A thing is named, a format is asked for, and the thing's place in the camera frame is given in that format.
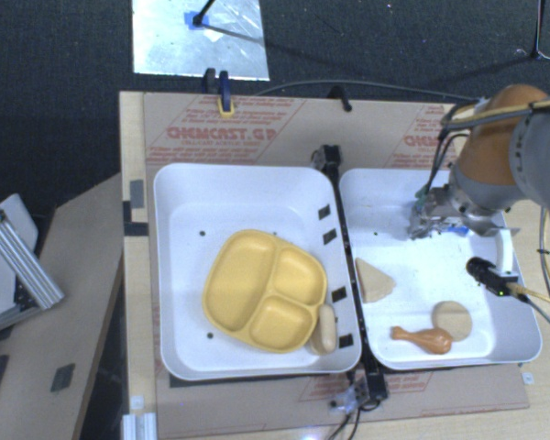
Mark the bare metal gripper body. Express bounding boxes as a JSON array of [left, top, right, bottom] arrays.
[[422, 184, 520, 238]]

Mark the white plastic tray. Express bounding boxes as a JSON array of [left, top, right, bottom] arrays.
[[338, 168, 544, 371], [153, 162, 363, 381]]

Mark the beige triangular bread slice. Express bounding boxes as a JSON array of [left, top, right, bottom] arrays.
[[354, 257, 398, 304]]

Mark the thin black rod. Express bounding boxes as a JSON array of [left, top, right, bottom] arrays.
[[324, 165, 378, 375]]

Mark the beige round biscuit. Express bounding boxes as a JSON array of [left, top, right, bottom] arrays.
[[431, 300, 474, 343]]

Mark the brown chicken drumstick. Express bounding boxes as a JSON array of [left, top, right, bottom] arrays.
[[390, 325, 454, 357]]

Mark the beige bread roll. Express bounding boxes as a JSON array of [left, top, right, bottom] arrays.
[[309, 303, 339, 357]]

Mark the brown cardboard board red print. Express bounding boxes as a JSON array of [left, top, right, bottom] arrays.
[[142, 92, 531, 431]]

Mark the yellow divided plate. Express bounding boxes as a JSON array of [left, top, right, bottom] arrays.
[[202, 228, 329, 354]]

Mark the black cylinder on white bracket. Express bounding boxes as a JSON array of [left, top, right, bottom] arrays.
[[466, 227, 531, 300]]

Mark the black block with thin wires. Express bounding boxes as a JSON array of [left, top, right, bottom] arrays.
[[363, 365, 390, 403], [311, 144, 345, 172]]

